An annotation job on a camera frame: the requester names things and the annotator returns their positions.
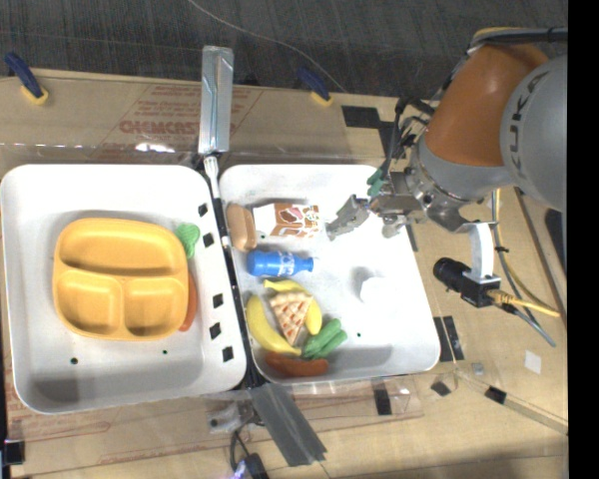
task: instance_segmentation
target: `blue bottle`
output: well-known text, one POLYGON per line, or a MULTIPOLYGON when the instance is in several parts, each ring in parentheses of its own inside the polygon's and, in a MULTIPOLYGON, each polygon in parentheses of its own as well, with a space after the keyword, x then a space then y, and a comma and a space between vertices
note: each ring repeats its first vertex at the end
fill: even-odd
POLYGON ((289 251, 253 250, 247 255, 247 271, 254 276, 291 276, 312 271, 312 257, 303 258, 289 251))

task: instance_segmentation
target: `toy banana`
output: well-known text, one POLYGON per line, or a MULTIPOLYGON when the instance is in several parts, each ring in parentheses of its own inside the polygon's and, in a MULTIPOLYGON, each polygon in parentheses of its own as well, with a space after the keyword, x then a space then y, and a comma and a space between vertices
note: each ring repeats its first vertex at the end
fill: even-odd
POLYGON ((301 349, 291 346, 270 324, 259 296, 252 295, 247 302, 247 325, 253 338, 267 351, 301 355, 301 349))
MULTIPOLYGON (((289 279, 278 281, 265 280, 264 287, 270 287, 277 292, 303 291, 306 294, 310 294, 300 284, 289 279)), ((303 324, 310 335, 317 335, 321 330, 321 309, 315 301, 315 298, 312 299, 312 302, 308 306, 308 312, 306 313, 306 319, 303 324)))

